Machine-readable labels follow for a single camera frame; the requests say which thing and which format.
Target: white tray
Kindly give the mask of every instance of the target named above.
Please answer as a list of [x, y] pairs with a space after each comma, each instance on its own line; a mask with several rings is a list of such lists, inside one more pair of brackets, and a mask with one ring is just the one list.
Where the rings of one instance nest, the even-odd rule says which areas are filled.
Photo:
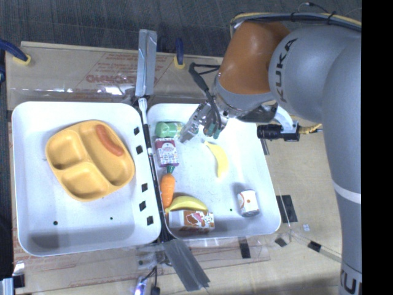
[[[155, 126], [159, 121], [180, 121], [184, 124], [198, 107], [197, 104], [156, 104], [149, 109], [147, 119], [152, 146]], [[255, 124], [230, 119], [219, 138], [207, 138], [200, 130], [198, 136], [186, 143], [175, 140], [180, 164], [174, 169], [175, 195], [186, 194], [204, 202], [214, 213], [216, 228], [208, 234], [189, 234], [171, 230], [177, 238], [199, 239], [243, 237], [276, 232], [281, 224], [276, 196], [267, 167], [265, 154], [257, 138]], [[220, 145], [230, 161], [230, 171], [225, 179], [217, 178], [216, 159], [201, 141]], [[155, 156], [158, 179], [166, 173]], [[253, 189], [261, 213], [245, 218], [239, 213], [237, 193]]]
[[[45, 145], [61, 129], [92, 119], [107, 122], [118, 133], [136, 171], [121, 189], [80, 202], [51, 171]], [[157, 199], [141, 118], [134, 108], [121, 103], [26, 102], [12, 113], [12, 133], [18, 238], [25, 251], [53, 256], [143, 245], [158, 237]], [[138, 154], [138, 146], [144, 152]]]

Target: green bottle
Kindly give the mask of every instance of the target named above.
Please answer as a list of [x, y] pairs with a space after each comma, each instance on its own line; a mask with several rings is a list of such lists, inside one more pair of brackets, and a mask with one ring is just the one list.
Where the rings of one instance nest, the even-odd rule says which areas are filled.
[[182, 127], [181, 122], [158, 122], [155, 126], [155, 134], [159, 138], [174, 138], [179, 136]]

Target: table surface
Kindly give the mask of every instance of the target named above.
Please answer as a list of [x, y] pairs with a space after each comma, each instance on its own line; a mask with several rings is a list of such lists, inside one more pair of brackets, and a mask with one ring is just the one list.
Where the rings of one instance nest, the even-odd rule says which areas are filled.
[[[186, 64], [191, 60], [219, 62], [219, 58], [187, 56]], [[177, 76], [172, 65], [168, 61], [169, 74], [163, 73], [161, 85], [166, 89], [161, 93], [168, 93], [168, 83]], [[184, 71], [176, 82], [193, 87]], [[298, 120], [302, 126], [311, 125]], [[210, 279], [208, 288], [193, 294], [338, 293], [341, 224], [323, 134], [302, 135], [296, 143], [267, 141], [267, 148], [275, 194], [283, 200], [290, 196], [297, 220], [283, 222], [274, 234], [247, 237], [249, 258], [242, 257], [235, 239], [190, 245]], [[18, 244], [14, 190], [12, 184], [14, 259], [24, 266], [25, 274], [25, 287], [17, 288], [16, 294], [131, 294], [138, 277], [149, 273], [151, 253], [134, 248], [44, 258], [25, 253]], [[319, 244], [320, 251], [309, 248], [310, 243]], [[161, 295], [188, 293], [174, 269], [165, 264], [158, 266], [157, 286]]]

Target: yellow clamp pad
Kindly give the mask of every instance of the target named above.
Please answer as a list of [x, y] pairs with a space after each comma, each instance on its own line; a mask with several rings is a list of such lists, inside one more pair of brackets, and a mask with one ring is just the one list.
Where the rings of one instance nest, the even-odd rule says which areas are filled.
[[185, 67], [185, 63], [183, 63], [182, 65], [179, 64], [179, 62], [177, 61], [177, 56], [174, 56], [173, 62], [174, 62], [174, 66], [177, 69], [183, 69]]
[[31, 57], [30, 57], [29, 55], [26, 55], [26, 57], [27, 57], [27, 60], [26, 60], [26, 61], [23, 61], [22, 59], [19, 59], [19, 58], [17, 58], [17, 57], [13, 57], [12, 59], [13, 59], [13, 61], [15, 61], [16, 63], [19, 63], [20, 65], [27, 66], [27, 65], [29, 65], [29, 63], [30, 63], [30, 61], [31, 61]]

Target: yellow divided plate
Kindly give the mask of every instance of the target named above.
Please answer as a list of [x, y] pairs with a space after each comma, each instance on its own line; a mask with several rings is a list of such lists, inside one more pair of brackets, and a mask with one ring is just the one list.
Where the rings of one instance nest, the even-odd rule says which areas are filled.
[[135, 164], [116, 132], [105, 122], [88, 120], [51, 136], [48, 163], [65, 191], [87, 202], [129, 183]]

